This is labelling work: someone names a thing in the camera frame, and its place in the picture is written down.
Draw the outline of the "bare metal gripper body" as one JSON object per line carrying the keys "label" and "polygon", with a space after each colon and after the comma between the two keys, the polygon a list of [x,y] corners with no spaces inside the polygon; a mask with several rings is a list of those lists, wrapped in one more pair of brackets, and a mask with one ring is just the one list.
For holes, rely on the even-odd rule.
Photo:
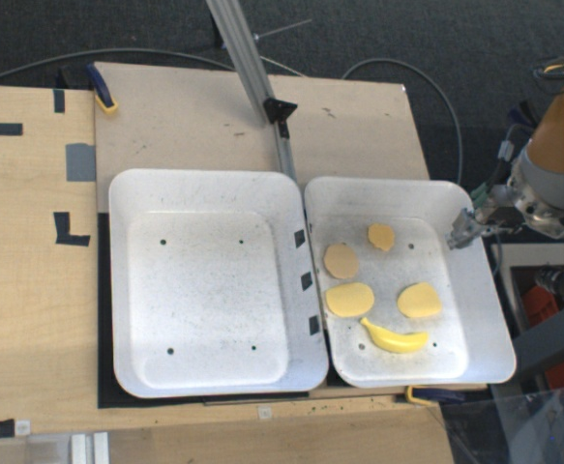
{"label": "bare metal gripper body", "polygon": [[509,233],[527,227],[551,239],[564,239],[564,210],[550,205],[521,176],[489,188],[474,189],[474,217],[483,225]]}

